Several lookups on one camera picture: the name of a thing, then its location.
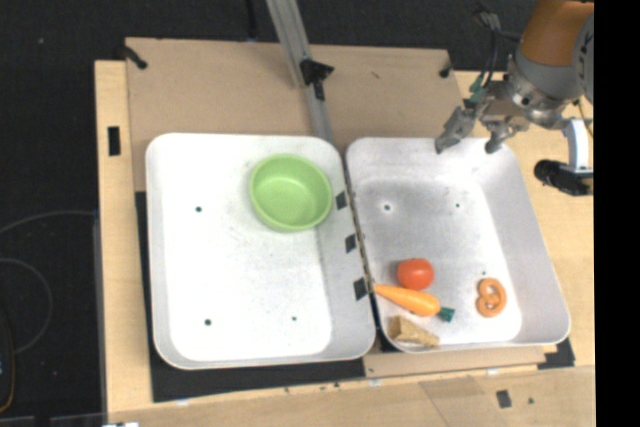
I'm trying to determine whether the white plastic tray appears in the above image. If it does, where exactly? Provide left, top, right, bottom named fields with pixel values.
left=144, top=131, right=377, bottom=371
left=344, top=136, right=572, bottom=355

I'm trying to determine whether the red tomato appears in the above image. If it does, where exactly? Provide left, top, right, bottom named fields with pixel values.
left=396, top=257, right=436, bottom=291

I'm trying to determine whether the orange carrot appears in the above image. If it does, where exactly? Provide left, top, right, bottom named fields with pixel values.
left=372, top=283, right=457, bottom=323

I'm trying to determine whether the brown cardboard board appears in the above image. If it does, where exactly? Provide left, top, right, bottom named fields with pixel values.
left=123, top=36, right=559, bottom=380

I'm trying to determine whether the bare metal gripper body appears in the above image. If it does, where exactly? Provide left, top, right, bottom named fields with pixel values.
left=474, top=80, right=572, bottom=131

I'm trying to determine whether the orange pretzel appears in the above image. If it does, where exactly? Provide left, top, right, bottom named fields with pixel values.
left=475, top=277, right=508, bottom=319

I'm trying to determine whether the black cylinder on white bracket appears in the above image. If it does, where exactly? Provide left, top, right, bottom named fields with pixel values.
left=533, top=117, right=595, bottom=197

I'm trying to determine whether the green bowl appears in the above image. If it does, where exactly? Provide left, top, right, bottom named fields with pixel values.
left=248, top=153, right=335, bottom=233

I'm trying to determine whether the tan bread slice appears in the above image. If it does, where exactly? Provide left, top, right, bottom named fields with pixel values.
left=387, top=315, right=441, bottom=348

